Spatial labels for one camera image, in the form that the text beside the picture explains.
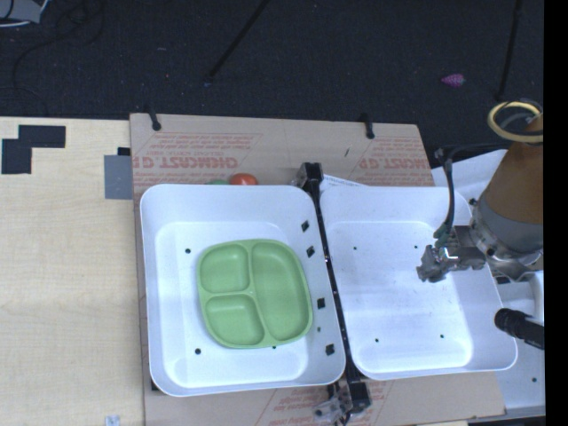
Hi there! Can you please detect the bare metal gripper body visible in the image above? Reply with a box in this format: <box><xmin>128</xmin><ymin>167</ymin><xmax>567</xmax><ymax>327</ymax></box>
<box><xmin>446</xmin><ymin>225</ymin><xmax>543</xmax><ymax>284</ymax></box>

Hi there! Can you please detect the white plastic tray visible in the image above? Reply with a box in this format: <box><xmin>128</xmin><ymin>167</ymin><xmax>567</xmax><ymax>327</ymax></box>
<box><xmin>138</xmin><ymin>183</ymin><xmax>348</xmax><ymax>398</ymax></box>
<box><xmin>318</xmin><ymin>184</ymin><xmax>519</xmax><ymax>382</ymax></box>

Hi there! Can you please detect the thin black rod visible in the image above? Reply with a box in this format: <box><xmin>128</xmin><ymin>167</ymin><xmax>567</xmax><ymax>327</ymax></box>
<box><xmin>308</xmin><ymin>179</ymin><xmax>361</xmax><ymax>388</ymax></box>

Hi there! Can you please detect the white paper sheet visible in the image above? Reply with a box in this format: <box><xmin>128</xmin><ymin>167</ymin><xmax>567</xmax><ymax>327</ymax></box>
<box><xmin>320</xmin><ymin>173</ymin><xmax>370</xmax><ymax>191</ymax></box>

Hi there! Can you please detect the green divided plate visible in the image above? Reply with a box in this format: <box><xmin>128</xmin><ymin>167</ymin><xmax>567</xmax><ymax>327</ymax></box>
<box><xmin>195</xmin><ymin>238</ymin><xmax>314</xmax><ymax>351</ymax></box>

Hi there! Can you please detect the brown cardboard board, red print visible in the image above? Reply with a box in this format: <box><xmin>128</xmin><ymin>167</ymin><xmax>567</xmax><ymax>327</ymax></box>
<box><xmin>128</xmin><ymin>113</ymin><xmax>508</xmax><ymax>426</ymax></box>

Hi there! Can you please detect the black cylinder on white bracket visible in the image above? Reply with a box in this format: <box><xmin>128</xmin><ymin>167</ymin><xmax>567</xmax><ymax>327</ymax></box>
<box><xmin>493</xmin><ymin>307</ymin><xmax>545</xmax><ymax>351</ymax></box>

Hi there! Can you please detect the black block with thin wires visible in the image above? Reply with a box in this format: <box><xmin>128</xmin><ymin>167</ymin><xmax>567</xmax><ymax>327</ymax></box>
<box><xmin>343</xmin><ymin>378</ymin><xmax>373</xmax><ymax>415</ymax></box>
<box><xmin>296</xmin><ymin>162</ymin><xmax>324</xmax><ymax>191</ymax></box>

